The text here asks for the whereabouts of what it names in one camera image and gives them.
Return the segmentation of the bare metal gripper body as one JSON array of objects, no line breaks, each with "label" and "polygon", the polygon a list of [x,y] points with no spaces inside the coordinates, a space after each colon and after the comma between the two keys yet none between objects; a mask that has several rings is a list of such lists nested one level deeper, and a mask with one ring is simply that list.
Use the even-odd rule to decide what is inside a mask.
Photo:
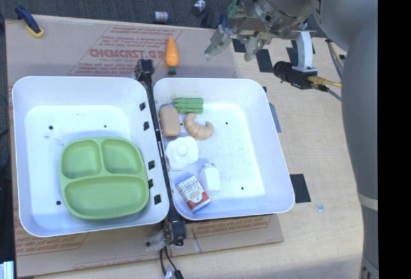
[{"label": "bare metal gripper body", "polygon": [[308,18],[308,0],[253,0],[231,3],[233,34],[244,41],[268,44],[273,38],[296,39]]}]

